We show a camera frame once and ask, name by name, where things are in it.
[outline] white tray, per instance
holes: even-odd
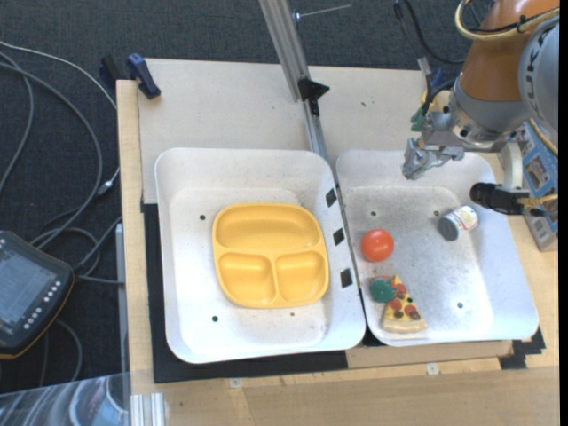
[[[474,205],[476,182],[494,183],[489,164],[476,154],[431,169],[419,180],[401,174],[402,152],[350,151],[337,161],[337,176],[355,253],[367,323],[389,345],[524,339],[534,334],[538,316],[507,218]],[[470,205],[479,226],[446,241],[439,217]],[[368,262],[360,241],[370,229],[388,230],[395,241],[390,258]],[[429,327],[411,335],[383,331],[384,304],[373,300],[375,276],[398,274]]]
[[[166,337],[182,360],[207,363],[289,353],[345,350],[365,333],[347,239],[331,169],[305,151],[172,148],[155,165]],[[329,288],[297,308],[248,309],[231,303],[218,285],[211,232],[217,213],[247,201],[286,202],[319,221],[329,260]],[[349,270],[352,284],[343,287]]]

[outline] yellow plate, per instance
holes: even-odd
[[[219,212],[213,255],[221,289],[248,308],[313,303],[326,293],[329,265],[320,224],[288,203],[242,203]]]

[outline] pizza slice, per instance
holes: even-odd
[[[416,333],[428,327],[398,275],[376,278],[371,284],[371,295],[376,301],[386,303],[381,318],[384,331]]]

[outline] red ball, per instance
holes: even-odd
[[[394,240],[384,229],[373,229],[361,240],[361,252],[370,262],[382,262],[391,256],[392,251],[394,251]]]

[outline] green object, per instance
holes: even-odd
[[[419,107],[416,113],[410,117],[410,123],[412,123],[410,130],[420,132],[425,121],[426,117],[422,113],[422,108]]]
[[[395,292],[397,291],[391,286],[391,279],[387,278],[383,280],[377,278],[371,283],[371,295],[379,303],[388,303],[390,300],[394,300]]]

